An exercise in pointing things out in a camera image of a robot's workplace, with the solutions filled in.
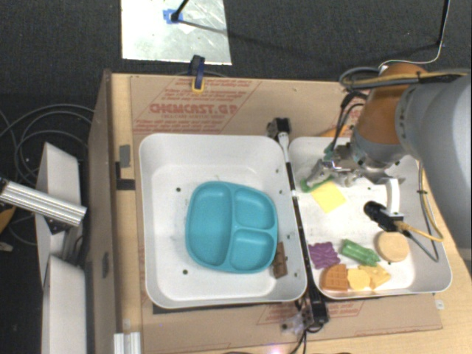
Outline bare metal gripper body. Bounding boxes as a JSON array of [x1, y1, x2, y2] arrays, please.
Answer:
[[323, 142, 406, 184]]

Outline green toy lettuce leaf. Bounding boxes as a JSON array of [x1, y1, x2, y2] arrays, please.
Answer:
[[299, 177, 322, 193]]

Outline yellow cheese slice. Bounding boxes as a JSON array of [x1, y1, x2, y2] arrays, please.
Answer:
[[310, 181, 348, 215]]

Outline thin black and white rod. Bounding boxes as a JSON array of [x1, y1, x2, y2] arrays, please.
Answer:
[[278, 131, 322, 309]]

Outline orange toy piece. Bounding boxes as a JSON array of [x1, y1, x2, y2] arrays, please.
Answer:
[[319, 124, 350, 138]]

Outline white plastic tray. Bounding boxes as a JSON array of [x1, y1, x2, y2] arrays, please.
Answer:
[[288, 135, 454, 300], [138, 132, 309, 310]]

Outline green toy asparagus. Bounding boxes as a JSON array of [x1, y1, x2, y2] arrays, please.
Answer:
[[339, 238, 381, 268]]

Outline purple grapes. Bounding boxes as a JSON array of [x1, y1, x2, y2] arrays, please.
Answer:
[[307, 242, 340, 271]]

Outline tan round biscuit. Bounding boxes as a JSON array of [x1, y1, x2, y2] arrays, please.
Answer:
[[374, 231, 411, 263]]

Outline brown chocolate bar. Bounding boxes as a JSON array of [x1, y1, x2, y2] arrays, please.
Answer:
[[271, 241, 290, 280]]

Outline orange waffle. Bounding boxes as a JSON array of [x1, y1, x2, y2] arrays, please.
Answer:
[[319, 263, 351, 294]]

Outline yellow round toy piece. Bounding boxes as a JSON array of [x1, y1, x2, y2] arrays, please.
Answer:
[[346, 267, 372, 292]]

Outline yellow cheese wedge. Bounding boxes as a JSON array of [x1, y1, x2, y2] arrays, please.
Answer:
[[358, 263, 392, 291]]

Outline brown cardboard board red print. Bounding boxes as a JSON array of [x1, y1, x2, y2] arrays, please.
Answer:
[[128, 74, 444, 346]]

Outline blue divided plate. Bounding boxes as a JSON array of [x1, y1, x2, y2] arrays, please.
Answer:
[[184, 181, 279, 275]]

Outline black cylinder on white bracket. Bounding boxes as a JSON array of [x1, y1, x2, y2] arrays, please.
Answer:
[[363, 177, 406, 232]]

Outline black block with wires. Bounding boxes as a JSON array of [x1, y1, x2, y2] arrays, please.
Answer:
[[294, 296, 330, 333], [266, 117, 293, 139]]

